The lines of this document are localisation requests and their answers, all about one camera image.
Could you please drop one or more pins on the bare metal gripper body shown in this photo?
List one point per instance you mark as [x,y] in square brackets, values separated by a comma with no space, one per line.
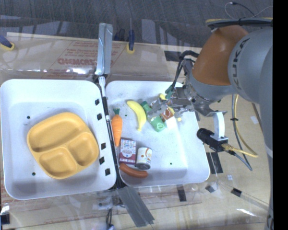
[182,99]

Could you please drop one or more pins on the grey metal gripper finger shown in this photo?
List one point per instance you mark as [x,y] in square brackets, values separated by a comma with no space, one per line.
[156,111]
[159,102]

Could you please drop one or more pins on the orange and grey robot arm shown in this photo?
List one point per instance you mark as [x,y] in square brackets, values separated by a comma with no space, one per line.
[249,63]

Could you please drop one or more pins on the small yellow toy food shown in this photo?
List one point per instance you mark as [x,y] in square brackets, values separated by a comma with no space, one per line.
[162,96]

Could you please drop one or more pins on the green bottle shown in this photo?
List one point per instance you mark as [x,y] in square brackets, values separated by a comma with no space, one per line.
[158,124]

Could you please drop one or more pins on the yellow banana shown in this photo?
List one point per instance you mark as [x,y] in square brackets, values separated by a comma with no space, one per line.
[139,112]

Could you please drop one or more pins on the white and brown carton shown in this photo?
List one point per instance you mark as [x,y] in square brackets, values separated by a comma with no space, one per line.
[171,121]

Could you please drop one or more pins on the orange carrot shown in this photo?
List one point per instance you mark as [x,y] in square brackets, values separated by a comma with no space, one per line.
[116,126]

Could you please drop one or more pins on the white plastic tray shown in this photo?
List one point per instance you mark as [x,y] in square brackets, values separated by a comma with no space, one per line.
[19,95]
[177,152]

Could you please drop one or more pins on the white and orange can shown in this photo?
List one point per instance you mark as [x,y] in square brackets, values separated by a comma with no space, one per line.
[144,157]

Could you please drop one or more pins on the dark red and white carton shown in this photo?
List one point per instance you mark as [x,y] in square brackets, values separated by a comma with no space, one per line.
[127,151]

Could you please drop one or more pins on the orange-red sausage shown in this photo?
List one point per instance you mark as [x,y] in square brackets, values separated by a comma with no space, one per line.
[133,172]

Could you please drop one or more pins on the yellow divided plate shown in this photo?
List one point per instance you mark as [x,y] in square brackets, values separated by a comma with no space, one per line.
[62,144]

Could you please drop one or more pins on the brown cardboard board, red print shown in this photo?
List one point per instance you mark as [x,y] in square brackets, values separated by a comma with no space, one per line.
[62,56]

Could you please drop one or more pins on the black cylinder on white bracket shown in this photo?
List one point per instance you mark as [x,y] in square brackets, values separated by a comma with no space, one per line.
[212,138]

